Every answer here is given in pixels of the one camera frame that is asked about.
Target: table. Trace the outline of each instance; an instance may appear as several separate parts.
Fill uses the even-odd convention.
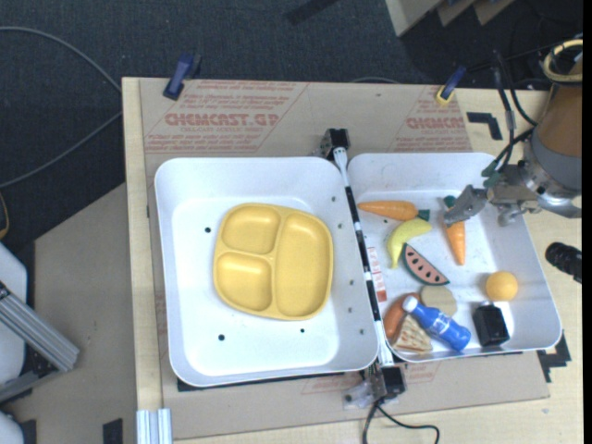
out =
[[[155,411],[163,408],[164,393],[158,350],[151,234],[146,215],[149,200],[142,128],[142,98],[145,100],[146,94],[141,94],[141,83],[142,79],[137,78],[123,80],[129,248],[137,402],[140,410]],[[325,88],[314,93],[319,97],[327,95],[328,89],[322,89]],[[361,100],[365,100],[365,95],[376,92],[375,87],[368,84],[355,89],[347,87],[347,91],[352,90],[359,91]],[[533,115],[540,114],[547,98],[543,92],[520,92],[519,96],[524,109]],[[493,142],[487,129],[468,123],[466,113],[488,112],[497,120],[503,120],[503,109],[497,93],[489,90],[457,90],[456,99],[473,149],[496,154],[503,142]],[[399,109],[409,110],[409,107],[400,106]],[[527,223],[540,258],[544,258],[545,249],[553,241],[562,241],[581,248],[580,220],[567,220],[543,212],[529,216]],[[550,398],[455,411],[409,414],[404,416],[405,423],[437,425],[441,431],[440,442],[443,443],[476,440],[484,443],[583,442],[581,285],[551,265],[543,263],[543,268],[557,303],[572,359],[567,367],[552,370]],[[182,442],[359,442],[362,426],[360,420],[352,420],[209,438],[189,438]],[[373,422],[369,439],[371,442],[392,442],[397,438],[411,439],[412,436],[416,439],[414,442],[434,440],[431,431],[394,428],[382,418],[376,418]]]

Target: blue clamp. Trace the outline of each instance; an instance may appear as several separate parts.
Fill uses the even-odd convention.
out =
[[[178,100],[183,91],[183,87],[185,87],[183,80],[187,79],[190,74],[193,75],[195,73],[200,60],[201,58],[198,56],[198,64],[195,65],[193,55],[190,55],[189,53],[181,55],[179,62],[177,63],[175,75],[166,85],[163,95],[169,99]]]
[[[441,105],[447,105],[452,98],[452,93],[456,86],[459,84],[461,79],[464,77],[466,72],[465,66],[459,66],[454,73],[449,77],[442,87],[439,88],[438,92],[436,93],[436,100]]]

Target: bottle cap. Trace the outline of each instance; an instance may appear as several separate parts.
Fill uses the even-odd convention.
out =
[[[418,303],[419,301],[417,301],[417,298],[415,298],[414,296],[407,296],[405,298],[405,301],[403,301],[402,308],[408,313],[411,313],[417,307]]]

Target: brown sausage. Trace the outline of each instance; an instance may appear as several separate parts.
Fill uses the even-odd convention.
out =
[[[390,306],[385,316],[382,318],[382,324],[385,328],[385,333],[387,335],[387,339],[389,341],[394,340],[401,330],[401,323],[403,318],[406,316],[403,309],[403,301],[407,296],[414,296],[418,301],[420,301],[419,294],[411,292],[407,294],[403,294]]]

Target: blue bottle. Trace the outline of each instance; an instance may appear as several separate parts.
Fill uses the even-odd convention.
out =
[[[446,340],[455,351],[464,349],[471,340],[469,329],[459,325],[438,308],[423,306],[414,296],[408,296],[402,307],[413,315],[429,334]]]

